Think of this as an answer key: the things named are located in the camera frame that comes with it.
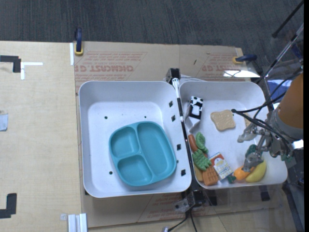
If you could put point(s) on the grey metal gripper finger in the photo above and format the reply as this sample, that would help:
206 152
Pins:
251 161
245 136

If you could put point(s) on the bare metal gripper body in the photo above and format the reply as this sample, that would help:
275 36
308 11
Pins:
277 144

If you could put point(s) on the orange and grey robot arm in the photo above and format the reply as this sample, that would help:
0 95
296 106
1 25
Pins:
290 105

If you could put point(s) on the green broccoli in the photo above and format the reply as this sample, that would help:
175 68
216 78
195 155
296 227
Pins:
251 150

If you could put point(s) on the yellow banana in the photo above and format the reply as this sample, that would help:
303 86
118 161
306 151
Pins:
258 173

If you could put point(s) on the white plastic tray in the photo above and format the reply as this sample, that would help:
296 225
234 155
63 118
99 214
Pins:
101 134
231 144

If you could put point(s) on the tan biscuit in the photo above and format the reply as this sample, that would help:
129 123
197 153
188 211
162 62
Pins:
248 120

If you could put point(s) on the orange carrot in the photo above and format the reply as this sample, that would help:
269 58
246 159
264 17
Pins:
239 174

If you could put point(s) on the tan bread slice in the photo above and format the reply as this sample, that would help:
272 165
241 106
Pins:
222 120

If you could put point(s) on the white and orange carton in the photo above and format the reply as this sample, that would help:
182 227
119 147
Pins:
221 167

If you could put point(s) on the orange waffle biscuit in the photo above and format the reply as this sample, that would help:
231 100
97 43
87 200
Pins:
210 176

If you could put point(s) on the green leafy vegetable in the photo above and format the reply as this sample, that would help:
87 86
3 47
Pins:
201 160

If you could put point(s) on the red sausage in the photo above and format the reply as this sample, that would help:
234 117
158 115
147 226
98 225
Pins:
192 142

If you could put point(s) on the yellow toy food piece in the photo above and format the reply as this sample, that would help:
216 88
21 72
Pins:
198 174

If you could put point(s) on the black and white carton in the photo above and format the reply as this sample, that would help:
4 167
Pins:
195 110

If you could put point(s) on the blue divided plate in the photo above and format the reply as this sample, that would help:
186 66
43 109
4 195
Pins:
147 144

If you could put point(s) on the brown cardboard board red print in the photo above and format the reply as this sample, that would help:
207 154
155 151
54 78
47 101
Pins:
120 62

